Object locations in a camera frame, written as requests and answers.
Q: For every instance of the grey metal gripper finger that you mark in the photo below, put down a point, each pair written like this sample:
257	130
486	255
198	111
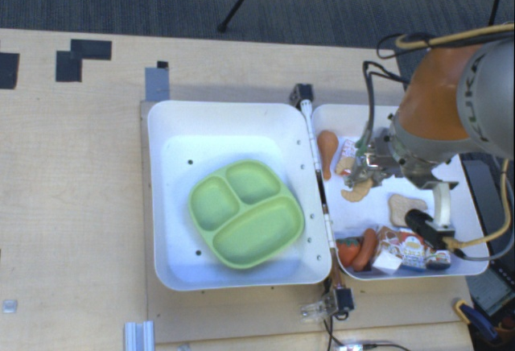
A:
354	177
378	179

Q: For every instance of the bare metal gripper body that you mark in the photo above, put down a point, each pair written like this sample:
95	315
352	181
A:
382	158

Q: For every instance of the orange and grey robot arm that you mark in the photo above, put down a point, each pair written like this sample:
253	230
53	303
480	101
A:
442	100

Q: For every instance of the tan toy croissant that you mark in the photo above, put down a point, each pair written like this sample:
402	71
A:
356	193

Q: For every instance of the red and white packet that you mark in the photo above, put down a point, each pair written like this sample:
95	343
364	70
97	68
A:
346	154

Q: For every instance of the tan toy bread slice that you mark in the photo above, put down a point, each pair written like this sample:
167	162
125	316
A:
402	207

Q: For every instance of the orange toy chicken drumstick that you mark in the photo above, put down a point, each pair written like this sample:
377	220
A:
327	150

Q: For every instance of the white plastic tray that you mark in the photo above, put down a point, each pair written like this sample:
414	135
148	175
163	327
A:
177	220
362	216

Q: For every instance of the thin black and white rod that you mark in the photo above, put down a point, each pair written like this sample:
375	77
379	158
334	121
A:
311	136

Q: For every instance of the orange toy sausage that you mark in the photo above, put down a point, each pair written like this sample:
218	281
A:
366	249

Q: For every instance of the colourful printed packet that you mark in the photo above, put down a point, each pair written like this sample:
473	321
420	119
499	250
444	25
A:
406	246

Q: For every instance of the red toy tomato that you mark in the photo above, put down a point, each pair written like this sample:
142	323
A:
348	250

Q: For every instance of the white carton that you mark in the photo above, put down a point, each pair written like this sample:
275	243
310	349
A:
387	263

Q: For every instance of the green divided plate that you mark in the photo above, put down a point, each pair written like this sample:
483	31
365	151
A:
245	216

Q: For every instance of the black cylinder on white bracket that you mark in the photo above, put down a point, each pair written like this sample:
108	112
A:
426	226

